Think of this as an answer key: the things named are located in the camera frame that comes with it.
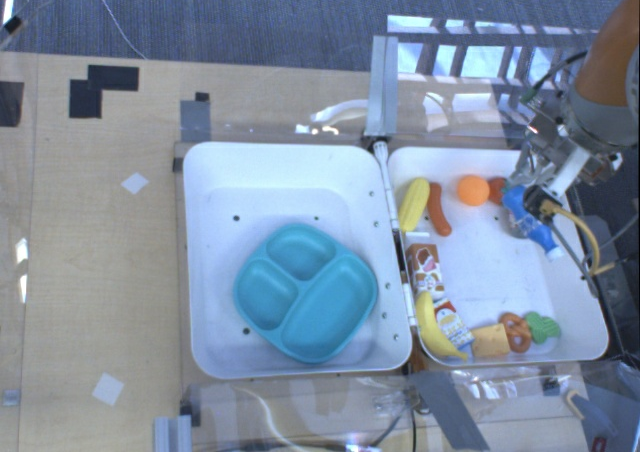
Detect black and white thin rod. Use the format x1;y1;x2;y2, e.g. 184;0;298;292
373;140;419;329

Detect blue divided plate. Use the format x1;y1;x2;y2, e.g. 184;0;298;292
232;222;380;366

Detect brown pretzel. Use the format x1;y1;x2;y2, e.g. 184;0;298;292
498;312;533;355

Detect white plastic tray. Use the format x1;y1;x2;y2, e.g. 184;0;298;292
386;145;611;369
181;140;414;381

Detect red sausage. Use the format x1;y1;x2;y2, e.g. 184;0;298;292
426;182;454;238

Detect white and yellow carton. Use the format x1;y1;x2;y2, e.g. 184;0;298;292
432;298;476;353

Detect blue plastic bottle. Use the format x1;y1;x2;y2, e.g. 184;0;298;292
501;184;567;262

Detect red tomato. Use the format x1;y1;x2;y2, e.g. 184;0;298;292
487;177;509;206

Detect orange fruit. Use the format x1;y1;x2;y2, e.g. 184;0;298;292
456;174;491;207

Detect brown and white carton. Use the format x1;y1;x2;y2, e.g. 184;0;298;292
404;242;447;302

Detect yellow cheese wedge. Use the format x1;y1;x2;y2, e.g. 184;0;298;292
469;322;513;360

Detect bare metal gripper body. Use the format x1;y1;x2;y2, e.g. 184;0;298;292
520;98;577;171

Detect green broccoli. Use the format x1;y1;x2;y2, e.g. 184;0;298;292
523;310;562;346

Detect yellow corn cob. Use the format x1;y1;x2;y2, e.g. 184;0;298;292
397;177;432;234

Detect yellow banana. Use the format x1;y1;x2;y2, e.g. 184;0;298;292
414;289;470;362

